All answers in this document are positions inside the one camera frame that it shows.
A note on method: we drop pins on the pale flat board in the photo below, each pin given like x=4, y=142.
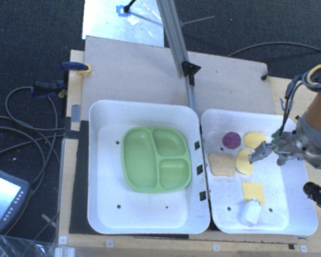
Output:
x=137, y=75

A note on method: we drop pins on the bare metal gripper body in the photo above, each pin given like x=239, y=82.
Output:
x=289, y=144

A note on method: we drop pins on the green divided plate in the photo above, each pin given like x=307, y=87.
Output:
x=140, y=160

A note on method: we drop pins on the yellow square cheese slice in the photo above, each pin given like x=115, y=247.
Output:
x=252, y=190

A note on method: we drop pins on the yellow round disc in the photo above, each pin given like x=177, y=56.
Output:
x=253, y=139
x=243, y=164

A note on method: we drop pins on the tan bread slice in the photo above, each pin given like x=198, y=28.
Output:
x=222, y=165

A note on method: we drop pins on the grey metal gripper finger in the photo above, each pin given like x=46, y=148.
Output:
x=260, y=152
x=283, y=159

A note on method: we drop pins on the purple round disc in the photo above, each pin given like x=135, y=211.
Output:
x=231, y=140

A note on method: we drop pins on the white plastic bottle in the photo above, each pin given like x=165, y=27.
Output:
x=251, y=214

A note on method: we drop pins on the white plastic tray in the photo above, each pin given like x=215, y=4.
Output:
x=281, y=193
x=141, y=208

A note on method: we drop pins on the black cylinder on white bracket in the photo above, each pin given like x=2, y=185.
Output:
x=316, y=193

